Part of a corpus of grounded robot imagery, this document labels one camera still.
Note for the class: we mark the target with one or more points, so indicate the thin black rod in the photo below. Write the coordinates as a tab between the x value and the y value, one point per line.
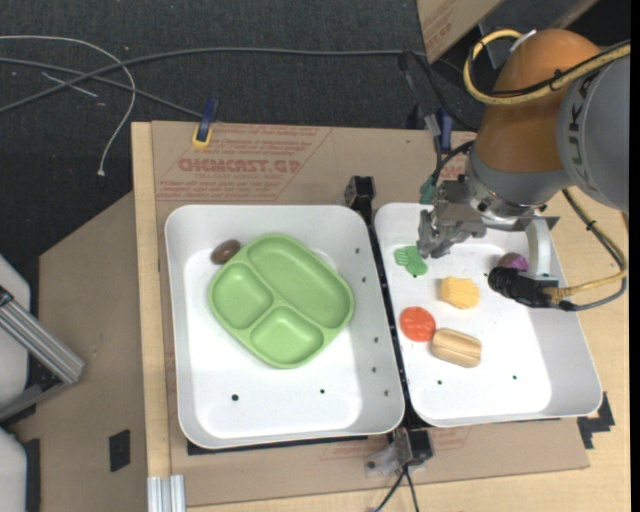
391	320

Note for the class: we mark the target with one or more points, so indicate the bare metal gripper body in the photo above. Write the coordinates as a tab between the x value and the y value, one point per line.
460	210

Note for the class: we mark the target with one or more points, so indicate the green ridged toy vegetable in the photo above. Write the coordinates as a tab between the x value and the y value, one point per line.
411	260

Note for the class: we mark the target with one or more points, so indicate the brown cardboard board red print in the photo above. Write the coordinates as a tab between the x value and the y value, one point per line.
250	165

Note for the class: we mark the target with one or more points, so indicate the tan toy bread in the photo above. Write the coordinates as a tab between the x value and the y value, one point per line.
456	347

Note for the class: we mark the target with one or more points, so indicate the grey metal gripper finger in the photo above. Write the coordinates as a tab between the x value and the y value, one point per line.
444	247
427	232

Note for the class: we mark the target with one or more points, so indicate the orange round toy slice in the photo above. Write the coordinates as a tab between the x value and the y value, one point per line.
417	324

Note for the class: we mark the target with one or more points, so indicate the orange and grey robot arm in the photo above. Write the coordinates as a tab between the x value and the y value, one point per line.
525	130

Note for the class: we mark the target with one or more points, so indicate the white plastic tray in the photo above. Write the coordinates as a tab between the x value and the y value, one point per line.
500	375
280	405

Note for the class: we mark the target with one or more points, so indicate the brown doughnut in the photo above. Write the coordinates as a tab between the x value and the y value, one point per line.
224	252

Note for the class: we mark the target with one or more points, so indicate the black cylinder on white bracket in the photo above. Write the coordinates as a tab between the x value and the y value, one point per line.
520	287

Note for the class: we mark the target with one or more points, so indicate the green divided plate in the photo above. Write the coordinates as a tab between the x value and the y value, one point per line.
280	300

